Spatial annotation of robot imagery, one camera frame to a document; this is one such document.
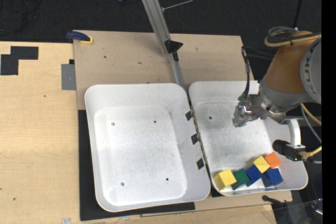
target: black connector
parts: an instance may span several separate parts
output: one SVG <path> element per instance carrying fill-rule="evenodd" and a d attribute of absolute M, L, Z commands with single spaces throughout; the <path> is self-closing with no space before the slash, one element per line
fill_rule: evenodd
<path fill-rule="evenodd" d="M 299 155 L 300 151 L 303 151 L 303 149 L 298 150 L 295 148 L 292 148 L 289 146 L 290 143 L 284 140 L 275 140 L 273 142 L 273 149 L 278 152 L 279 154 L 285 156 L 286 158 L 297 162 L 297 161 L 301 161 L 301 155 Z"/>

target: black bracket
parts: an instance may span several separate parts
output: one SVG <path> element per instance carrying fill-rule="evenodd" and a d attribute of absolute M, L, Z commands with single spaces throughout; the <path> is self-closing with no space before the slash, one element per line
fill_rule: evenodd
<path fill-rule="evenodd" d="M 164 44 L 166 45 L 166 49 L 167 49 L 168 53 L 173 54 L 174 60 L 178 61 L 179 57 L 177 55 L 177 51 L 178 51 L 178 49 L 180 49 L 182 47 L 183 43 L 177 42 L 177 41 L 172 41 L 172 40 L 166 40 Z"/>

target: blue object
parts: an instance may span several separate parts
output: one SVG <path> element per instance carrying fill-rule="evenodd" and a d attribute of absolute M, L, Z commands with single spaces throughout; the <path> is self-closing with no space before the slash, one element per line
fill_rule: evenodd
<path fill-rule="evenodd" d="M 66 38 L 75 40 L 90 41 L 90 37 L 77 31 L 67 31 Z"/>
<path fill-rule="evenodd" d="M 268 169 L 263 174 L 263 181 L 265 187 L 275 187 L 283 181 L 278 168 Z"/>
<path fill-rule="evenodd" d="M 262 178 L 262 173 L 259 171 L 256 165 L 251 165 L 245 170 L 250 181 L 246 183 L 246 186 L 252 185 L 254 182 Z"/>

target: toy cube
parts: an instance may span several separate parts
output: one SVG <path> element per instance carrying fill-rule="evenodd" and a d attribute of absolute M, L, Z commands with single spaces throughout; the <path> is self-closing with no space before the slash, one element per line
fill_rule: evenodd
<path fill-rule="evenodd" d="M 272 152 L 272 153 L 266 155 L 264 158 L 268 162 L 268 164 L 270 165 L 271 169 L 274 169 L 281 164 L 281 160 L 279 159 L 279 157 L 277 156 L 277 154 L 275 152 Z"/>
<path fill-rule="evenodd" d="M 233 175 L 232 171 L 230 169 L 226 169 L 220 173 L 218 173 L 214 177 L 214 182 L 218 188 L 218 190 L 222 190 L 223 188 L 232 185 L 233 183 L 236 183 L 237 180 L 235 176 Z"/>
<path fill-rule="evenodd" d="M 255 165 L 261 173 L 265 172 L 270 167 L 268 162 L 262 156 L 256 158 L 252 163 L 248 165 L 248 167 L 250 167 L 251 165 Z"/>
<path fill-rule="evenodd" d="M 254 164 L 247 168 L 245 172 L 250 179 L 250 181 L 246 183 L 246 186 L 248 187 L 256 182 L 258 179 L 262 178 L 261 171 Z"/>
<path fill-rule="evenodd" d="M 279 185 L 283 179 L 278 168 L 268 169 L 262 177 L 265 187 L 274 187 Z"/>
<path fill-rule="evenodd" d="M 233 190 L 245 185 L 246 183 L 248 183 L 250 181 L 250 178 L 248 177 L 248 175 L 246 174 L 244 169 L 240 169 L 238 171 L 235 171 L 233 173 L 233 175 L 235 176 L 235 178 L 237 180 L 236 183 L 231 185 Z"/>

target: green block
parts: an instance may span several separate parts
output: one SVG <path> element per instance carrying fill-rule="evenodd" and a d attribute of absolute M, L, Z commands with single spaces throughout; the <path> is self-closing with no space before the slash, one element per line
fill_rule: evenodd
<path fill-rule="evenodd" d="M 233 173 L 234 177 L 236 178 L 237 182 L 231 185 L 232 189 L 235 190 L 236 188 L 246 184 L 250 181 L 248 175 L 244 171 L 244 169 L 240 169 Z"/>

